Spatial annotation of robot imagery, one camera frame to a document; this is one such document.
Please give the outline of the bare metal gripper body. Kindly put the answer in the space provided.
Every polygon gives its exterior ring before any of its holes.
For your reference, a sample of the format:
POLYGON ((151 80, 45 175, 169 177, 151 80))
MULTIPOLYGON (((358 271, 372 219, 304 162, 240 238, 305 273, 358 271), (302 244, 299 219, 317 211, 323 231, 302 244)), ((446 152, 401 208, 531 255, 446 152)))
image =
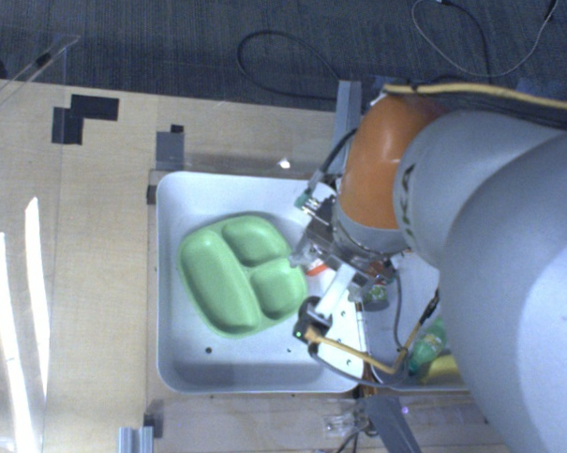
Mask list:
POLYGON ((311 217, 303 233, 302 266, 322 261, 337 270, 342 266, 355 271, 357 284, 396 277, 391 258, 400 251, 400 231, 358 223, 340 207, 335 196, 322 202, 306 202, 304 210, 311 217))

